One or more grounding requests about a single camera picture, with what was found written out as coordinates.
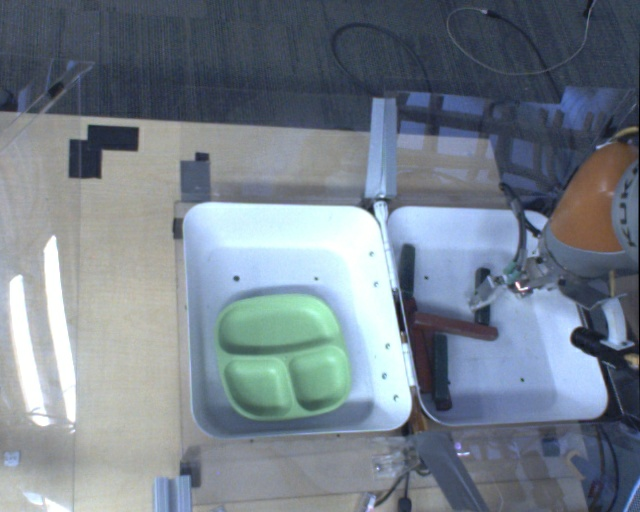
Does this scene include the dark green bar, brown end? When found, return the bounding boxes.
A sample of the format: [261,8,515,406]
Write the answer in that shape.
[432,333,454,412]

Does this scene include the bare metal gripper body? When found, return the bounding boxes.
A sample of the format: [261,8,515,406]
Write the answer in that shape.
[493,253,571,301]

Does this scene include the black cylinder on white bracket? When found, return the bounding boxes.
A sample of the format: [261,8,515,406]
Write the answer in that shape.
[570,294,640,372]

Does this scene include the green divided plate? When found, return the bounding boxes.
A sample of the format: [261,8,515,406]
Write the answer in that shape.
[214,293,352,421]

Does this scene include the dark green rectangular bar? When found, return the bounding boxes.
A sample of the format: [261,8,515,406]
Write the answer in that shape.
[399,243,417,297]
[473,267,493,327]

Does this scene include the white plastic tray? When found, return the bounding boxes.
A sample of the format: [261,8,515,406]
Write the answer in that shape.
[387,205,610,428]
[181,201,414,441]

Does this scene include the reddish brown rectangular bar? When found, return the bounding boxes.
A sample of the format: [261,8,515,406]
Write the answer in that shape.
[402,296,434,395]
[413,311,500,343]

